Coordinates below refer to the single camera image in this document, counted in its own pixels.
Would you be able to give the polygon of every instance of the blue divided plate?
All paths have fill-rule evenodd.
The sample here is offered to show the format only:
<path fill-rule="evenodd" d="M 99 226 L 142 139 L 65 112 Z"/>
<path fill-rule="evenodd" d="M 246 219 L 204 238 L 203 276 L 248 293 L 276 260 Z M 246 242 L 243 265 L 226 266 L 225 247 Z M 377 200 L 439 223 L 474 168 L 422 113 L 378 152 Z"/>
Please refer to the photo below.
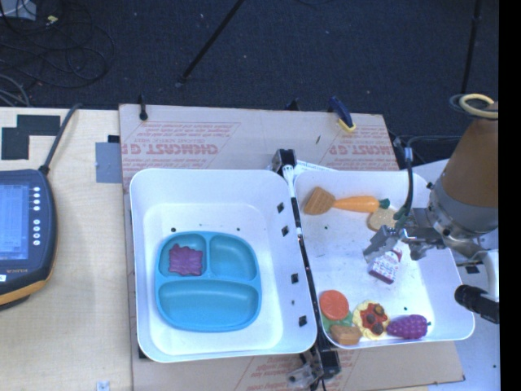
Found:
<path fill-rule="evenodd" d="M 239 330 L 253 323 L 261 301 L 256 254 L 238 236 L 190 231 L 170 235 L 160 245 L 155 302 L 173 327 L 194 332 Z"/>

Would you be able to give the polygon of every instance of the black floor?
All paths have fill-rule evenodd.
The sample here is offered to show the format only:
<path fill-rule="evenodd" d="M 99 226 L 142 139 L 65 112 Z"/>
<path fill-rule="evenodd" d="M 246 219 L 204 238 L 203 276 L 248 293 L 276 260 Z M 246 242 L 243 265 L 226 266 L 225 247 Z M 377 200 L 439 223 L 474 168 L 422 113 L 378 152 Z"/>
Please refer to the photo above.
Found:
<path fill-rule="evenodd" d="M 431 162 L 455 147 L 437 137 L 469 124 L 451 97 L 498 99 L 499 0 L 244 0 L 233 11 L 238 2 L 15 3 L 0 17 L 0 106 L 116 109 L 142 94 L 148 104 L 282 110 L 298 100 L 325 111 L 335 95 L 352 112 L 382 114 L 392 135 L 431 137 L 415 146 Z"/>

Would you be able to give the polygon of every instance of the blue and yellow clamp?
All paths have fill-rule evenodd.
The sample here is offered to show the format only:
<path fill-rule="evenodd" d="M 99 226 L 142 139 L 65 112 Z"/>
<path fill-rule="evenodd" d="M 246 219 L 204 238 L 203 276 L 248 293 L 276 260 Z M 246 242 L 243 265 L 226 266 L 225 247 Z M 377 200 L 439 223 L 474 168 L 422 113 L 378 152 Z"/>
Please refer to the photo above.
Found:
<path fill-rule="evenodd" d="M 346 132 L 353 132 L 357 128 L 357 125 L 352 121 L 348 108 L 335 96 L 329 99 L 329 109 L 327 111 L 329 113 L 336 112 L 339 115 L 339 126 Z"/>

